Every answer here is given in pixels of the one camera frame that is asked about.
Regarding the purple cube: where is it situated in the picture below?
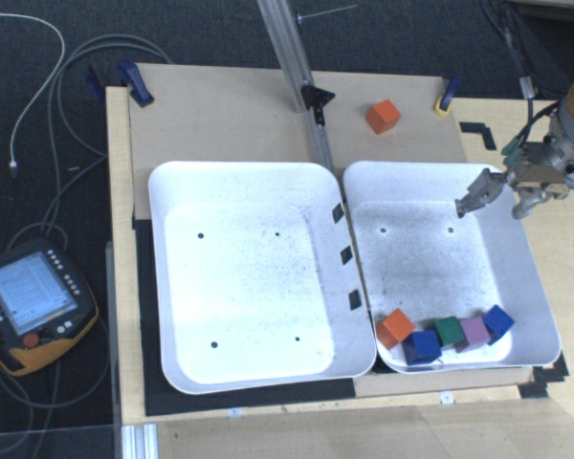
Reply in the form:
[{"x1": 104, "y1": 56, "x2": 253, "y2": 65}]
[{"x1": 453, "y1": 316, "x2": 493, "y2": 355}]

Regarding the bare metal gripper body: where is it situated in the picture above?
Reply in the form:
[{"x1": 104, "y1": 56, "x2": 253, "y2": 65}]
[{"x1": 504, "y1": 131, "x2": 574, "y2": 201}]

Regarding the green cube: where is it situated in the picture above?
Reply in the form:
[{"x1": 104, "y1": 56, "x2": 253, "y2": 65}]
[{"x1": 427, "y1": 316, "x2": 466, "y2": 347}]

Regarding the blue cube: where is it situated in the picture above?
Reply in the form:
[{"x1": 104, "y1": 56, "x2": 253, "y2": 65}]
[
  {"x1": 482, "y1": 304, "x2": 516, "y2": 346},
  {"x1": 401, "y1": 329, "x2": 443, "y2": 367}
]

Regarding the orange cube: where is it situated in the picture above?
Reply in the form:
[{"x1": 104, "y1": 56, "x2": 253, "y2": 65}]
[
  {"x1": 375, "y1": 307, "x2": 417, "y2": 351},
  {"x1": 364, "y1": 98, "x2": 403, "y2": 136}
]

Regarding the white plastic tray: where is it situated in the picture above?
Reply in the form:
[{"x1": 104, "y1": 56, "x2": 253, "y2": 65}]
[
  {"x1": 147, "y1": 160, "x2": 379, "y2": 396},
  {"x1": 342, "y1": 160, "x2": 563, "y2": 375}
]

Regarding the brown cardboard board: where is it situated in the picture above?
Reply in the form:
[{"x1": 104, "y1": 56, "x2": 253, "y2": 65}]
[{"x1": 127, "y1": 62, "x2": 535, "y2": 400}]

